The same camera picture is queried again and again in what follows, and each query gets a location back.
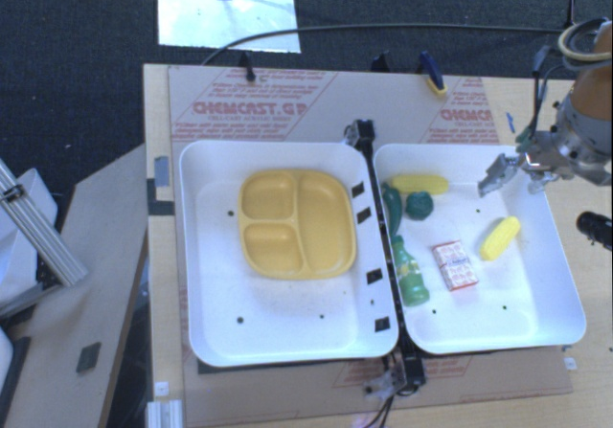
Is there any green bell pepper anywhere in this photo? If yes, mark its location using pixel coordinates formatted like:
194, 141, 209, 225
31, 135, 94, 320
404, 191, 436, 222

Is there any yellow divided plate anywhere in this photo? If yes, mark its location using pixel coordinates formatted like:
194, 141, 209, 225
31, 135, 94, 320
238, 169, 358, 282

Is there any thin black and white rod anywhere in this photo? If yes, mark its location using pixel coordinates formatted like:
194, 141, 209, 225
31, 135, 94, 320
362, 146, 412, 360

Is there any black block with thin wires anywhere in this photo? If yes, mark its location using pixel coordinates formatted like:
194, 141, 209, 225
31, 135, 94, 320
344, 118, 376, 150
399, 352, 428, 394

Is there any yellow corn cob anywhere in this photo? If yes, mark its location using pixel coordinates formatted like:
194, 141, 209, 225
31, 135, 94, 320
389, 173, 450, 196
479, 215, 522, 262

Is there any brown cardboard board red print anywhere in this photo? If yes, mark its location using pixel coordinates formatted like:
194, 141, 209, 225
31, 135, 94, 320
167, 64, 575, 417

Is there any green bottle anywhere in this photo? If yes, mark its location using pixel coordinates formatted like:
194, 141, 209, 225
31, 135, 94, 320
389, 235, 431, 308

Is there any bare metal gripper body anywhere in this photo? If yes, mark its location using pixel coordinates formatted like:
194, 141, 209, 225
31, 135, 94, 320
519, 130, 613, 186

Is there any green chili pepper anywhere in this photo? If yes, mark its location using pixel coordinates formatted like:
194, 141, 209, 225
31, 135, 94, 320
380, 182, 405, 237

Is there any white plastic tray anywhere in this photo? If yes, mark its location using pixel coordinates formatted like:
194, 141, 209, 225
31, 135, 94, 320
178, 139, 400, 368
372, 143, 588, 356

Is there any red and white carton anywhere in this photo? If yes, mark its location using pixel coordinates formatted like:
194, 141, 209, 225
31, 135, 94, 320
431, 238, 481, 293

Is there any black cylinder on white bracket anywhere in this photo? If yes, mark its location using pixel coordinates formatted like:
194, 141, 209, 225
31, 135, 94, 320
576, 210, 613, 253

